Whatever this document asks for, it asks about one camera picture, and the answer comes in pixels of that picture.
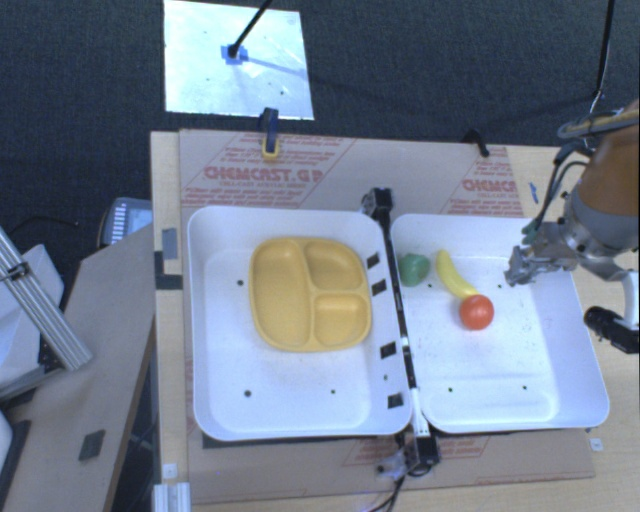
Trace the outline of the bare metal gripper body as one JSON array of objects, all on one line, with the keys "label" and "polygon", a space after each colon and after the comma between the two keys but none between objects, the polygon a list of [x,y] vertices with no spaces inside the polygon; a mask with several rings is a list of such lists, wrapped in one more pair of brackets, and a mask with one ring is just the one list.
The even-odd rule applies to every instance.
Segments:
[{"label": "bare metal gripper body", "polygon": [[539,226],[531,221],[522,235],[525,261],[539,261],[540,274],[573,271],[580,266],[605,282],[617,282],[630,273],[615,262],[628,248],[603,243],[579,221],[543,222]]}]

